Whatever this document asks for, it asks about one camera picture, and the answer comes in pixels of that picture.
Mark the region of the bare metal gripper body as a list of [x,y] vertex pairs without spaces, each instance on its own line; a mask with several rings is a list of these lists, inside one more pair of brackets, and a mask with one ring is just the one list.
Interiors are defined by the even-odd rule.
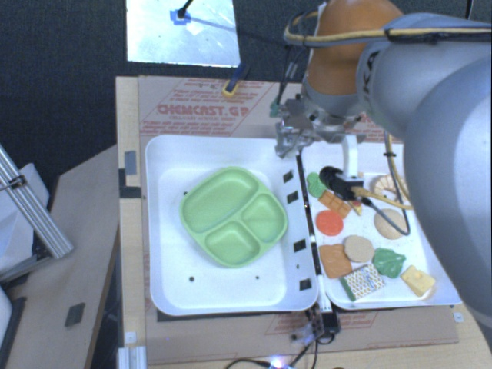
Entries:
[[295,134],[301,129],[314,132],[314,141],[342,141],[347,129],[360,119],[362,107],[355,94],[308,95],[297,94],[278,107],[278,117]]

